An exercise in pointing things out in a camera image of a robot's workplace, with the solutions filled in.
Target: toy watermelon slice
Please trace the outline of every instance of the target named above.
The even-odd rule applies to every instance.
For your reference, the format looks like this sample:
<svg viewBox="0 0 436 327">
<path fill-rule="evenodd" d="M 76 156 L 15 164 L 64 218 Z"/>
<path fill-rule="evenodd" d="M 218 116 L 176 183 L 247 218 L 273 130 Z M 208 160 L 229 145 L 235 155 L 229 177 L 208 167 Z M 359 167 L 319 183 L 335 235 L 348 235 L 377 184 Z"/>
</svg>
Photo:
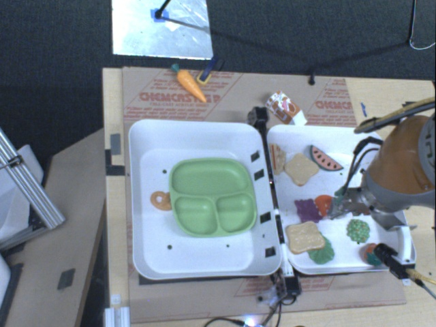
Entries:
<svg viewBox="0 0 436 327">
<path fill-rule="evenodd" d="M 321 149 L 311 145 L 311 158 L 323 170 L 326 171 L 339 171 L 342 170 L 342 165 L 325 154 Z"/>
</svg>

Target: purple cloth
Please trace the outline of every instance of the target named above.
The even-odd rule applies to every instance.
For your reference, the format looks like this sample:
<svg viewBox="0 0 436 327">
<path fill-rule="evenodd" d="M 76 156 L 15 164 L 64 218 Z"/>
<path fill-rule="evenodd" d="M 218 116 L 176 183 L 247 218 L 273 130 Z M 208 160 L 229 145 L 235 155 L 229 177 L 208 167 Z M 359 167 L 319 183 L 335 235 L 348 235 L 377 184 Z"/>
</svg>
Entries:
<svg viewBox="0 0 436 327">
<path fill-rule="evenodd" d="M 318 223 L 322 219 L 322 216 L 318 212 L 318 208 L 312 199 L 295 200 L 294 203 L 297 207 L 297 215 L 300 217 L 302 223 L 305 221 Z"/>
</svg>

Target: orange carrot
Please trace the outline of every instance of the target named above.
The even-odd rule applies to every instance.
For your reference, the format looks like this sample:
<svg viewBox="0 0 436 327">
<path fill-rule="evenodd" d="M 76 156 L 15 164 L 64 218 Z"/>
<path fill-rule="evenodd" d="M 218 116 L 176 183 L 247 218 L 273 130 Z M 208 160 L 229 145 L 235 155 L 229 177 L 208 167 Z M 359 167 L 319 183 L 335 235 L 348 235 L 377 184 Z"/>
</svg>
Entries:
<svg viewBox="0 0 436 327">
<path fill-rule="evenodd" d="M 202 90 L 187 70 L 181 70 L 178 64 L 173 64 L 171 70 L 177 73 L 177 80 L 186 91 L 191 93 L 194 97 L 197 97 L 203 103 L 206 103 L 206 97 Z"/>
<path fill-rule="evenodd" d="M 332 204 L 332 197 L 330 195 L 320 195 L 315 199 L 315 204 L 316 207 L 318 207 L 321 216 L 326 217 L 327 211 L 330 209 L 330 205 Z"/>
</svg>

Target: silver square plate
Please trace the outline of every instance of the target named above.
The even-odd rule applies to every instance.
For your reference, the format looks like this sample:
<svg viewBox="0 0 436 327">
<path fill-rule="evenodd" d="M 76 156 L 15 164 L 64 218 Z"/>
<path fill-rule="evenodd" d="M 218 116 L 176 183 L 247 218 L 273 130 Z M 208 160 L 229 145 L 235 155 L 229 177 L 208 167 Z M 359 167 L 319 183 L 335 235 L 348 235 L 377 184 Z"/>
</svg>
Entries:
<svg viewBox="0 0 436 327">
<path fill-rule="evenodd" d="M 206 0 L 171 0 L 165 20 L 154 11 L 165 0 L 112 0 L 115 55 L 211 59 L 211 30 Z"/>
</svg>

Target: cardboard sheet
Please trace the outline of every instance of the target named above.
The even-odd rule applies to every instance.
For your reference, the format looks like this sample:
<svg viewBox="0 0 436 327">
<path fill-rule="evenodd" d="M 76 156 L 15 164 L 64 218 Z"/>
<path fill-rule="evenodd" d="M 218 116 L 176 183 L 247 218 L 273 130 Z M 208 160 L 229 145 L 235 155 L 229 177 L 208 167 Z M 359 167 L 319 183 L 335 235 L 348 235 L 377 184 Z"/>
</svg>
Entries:
<svg viewBox="0 0 436 327">
<path fill-rule="evenodd" d="M 207 103 L 186 93 L 170 70 L 123 69 L 125 151 L 128 130 L 140 119 L 245 122 L 255 106 L 264 106 L 276 91 L 283 91 L 304 112 L 307 125 L 356 126 L 343 78 L 317 78 L 311 86 L 303 76 L 214 72 L 203 88 Z M 270 117 L 268 126 L 281 124 Z M 129 171 L 128 153 L 125 165 Z M 250 315 L 268 312 L 258 301 L 271 286 L 269 277 L 149 281 L 140 278 L 131 260 L 130 179 L 126 178 L 131 322 L 154 322 Z M 404 304 L 403 287 L 388 272 L 301 278 L 302 294 L 283 311 L 310 311 Z"/>
</svg>

